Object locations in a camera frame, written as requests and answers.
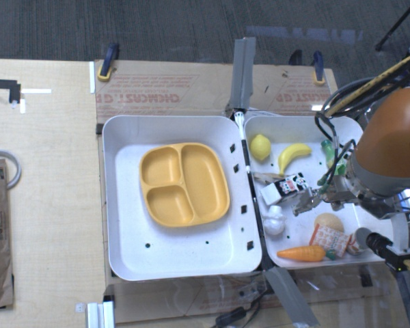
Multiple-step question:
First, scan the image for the black block with thin wires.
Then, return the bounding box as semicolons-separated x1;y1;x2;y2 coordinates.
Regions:
215;305;248;328

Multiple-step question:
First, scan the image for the green bottle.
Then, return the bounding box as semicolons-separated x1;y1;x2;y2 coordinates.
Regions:
320;139;349;176

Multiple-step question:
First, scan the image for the yellow divided plate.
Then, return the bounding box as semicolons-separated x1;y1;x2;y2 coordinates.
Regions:
139;142;232;228

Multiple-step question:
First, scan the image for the white and orange cup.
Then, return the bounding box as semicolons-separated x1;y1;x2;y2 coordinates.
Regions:
346;232;367;256

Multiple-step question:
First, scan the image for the black cylinder on white bracket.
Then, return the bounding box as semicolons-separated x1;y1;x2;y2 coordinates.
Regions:
355;213;410;273

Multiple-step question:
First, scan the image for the orange and white packet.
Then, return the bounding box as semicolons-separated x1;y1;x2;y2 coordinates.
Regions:
308;223;353;259

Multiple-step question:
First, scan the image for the white plastic tray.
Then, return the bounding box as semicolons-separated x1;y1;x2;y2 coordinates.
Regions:
101;114;263;282
243;114;397;271

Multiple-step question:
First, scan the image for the yellow lemon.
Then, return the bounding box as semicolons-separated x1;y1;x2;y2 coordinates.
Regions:
249;133;273;162

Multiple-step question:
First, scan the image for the white cow print carton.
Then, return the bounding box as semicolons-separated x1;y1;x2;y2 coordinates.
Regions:
259;172;310;206

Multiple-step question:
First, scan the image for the white snowman figure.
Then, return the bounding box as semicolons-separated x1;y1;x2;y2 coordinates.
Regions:
261;204;288;236

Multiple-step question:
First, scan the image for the brown cardboard board red print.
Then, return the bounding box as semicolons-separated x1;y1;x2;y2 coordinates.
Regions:
94;59;399;324

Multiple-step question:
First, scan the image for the beige bread roll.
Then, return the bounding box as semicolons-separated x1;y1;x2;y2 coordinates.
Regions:
314;212;346;234

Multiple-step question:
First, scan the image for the yellow banana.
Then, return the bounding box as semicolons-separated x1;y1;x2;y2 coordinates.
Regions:
277;143;313;178

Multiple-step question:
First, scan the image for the orange carrot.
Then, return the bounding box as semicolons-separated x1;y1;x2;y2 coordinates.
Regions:
276;245;337;263

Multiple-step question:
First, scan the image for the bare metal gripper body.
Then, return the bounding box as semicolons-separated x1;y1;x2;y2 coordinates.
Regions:
322;175;408;221

